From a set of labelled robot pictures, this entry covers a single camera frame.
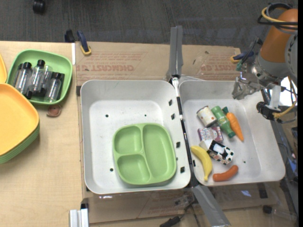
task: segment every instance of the robotic hand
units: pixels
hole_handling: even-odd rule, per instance
[[[275,9],[285,10],[278,19],[269,16]],[[264,43],[256,38],[250,45],[249,51],[238,62],[236,70],[240,71],[240,76],[235,80],[232,92],[234,99],[243,99],[246,95],[262,89],[272,89],[273,92],[275,91],[273,96],[276,95],[277,98],[281,92],[281,81],[285,77],[288,77],[291,85],[294,82],[297,86],[298,9],[293,9],[284,3],[269,4],[262,10],[258,23],[272,27]],[[260,44],[261,49],[255,61],[251,65],[244,65],[256,44]],[[269,105],[264,102],[257,105],[259,112],[261,108],[267,107],[264,110],[269,111],[265,116],[267,119],[274,120],[279,117],[275,115],[280,112],[277,107],[279,98],[278,100],[276,98],[272,98]]]

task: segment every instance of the carrot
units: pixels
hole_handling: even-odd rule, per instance
[[[239,168],[237,165],[232,165],[231,168],[229,168],[226,172],[213,174],[213,181],[214,182],[227,181],[231,177],[235,176],[238,170]]]
[[[232,131],[236,133],[241,141],[244,141],[244,136],[237,117],[233,113],[229,112],[227,107],[224,107],[222,111],[225,113],[226,118],[229,120]]]

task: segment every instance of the wooden table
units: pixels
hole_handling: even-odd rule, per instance
[[[25,49],[54,52],[72,61],[72,44],[2,41],[0,53],[7,71],[16,55]],[[46,115],[47,106],[35,105],[40,116],[39,136],[19,155],[0,165],[0,227],[67,227],[69,210],[80,208],[83,181],[75,65],[70,90],[61,106],[61,115],[51,118]],[[285,197],[278,184],[269,183],[275,196],[286,208]],[[230,209],[224,213],[233,227],[289,226],[283,219],[264,215],[260,207]],[[198,214],[197,217],[201,226],[210,226],[204,214]],[[91,226],[154,227],[168,218],[107,222]],[[185,215],[178,226],[196,226],[194,216]]]

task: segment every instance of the orange plate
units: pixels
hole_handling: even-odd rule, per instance
[[[0,83],[0,156],[25,140],[38,123],[32,104],[13,86]]]
[[[0,54],[0,83],[5,83],[7,79],[7,72],[5,69],[4,61],[2,59],[2,56]]]

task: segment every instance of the can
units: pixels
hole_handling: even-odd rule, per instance
[[[197,111],[197,115],[205,127],[209,127],[217,122],[217,118],[208,106],[199,109]]]

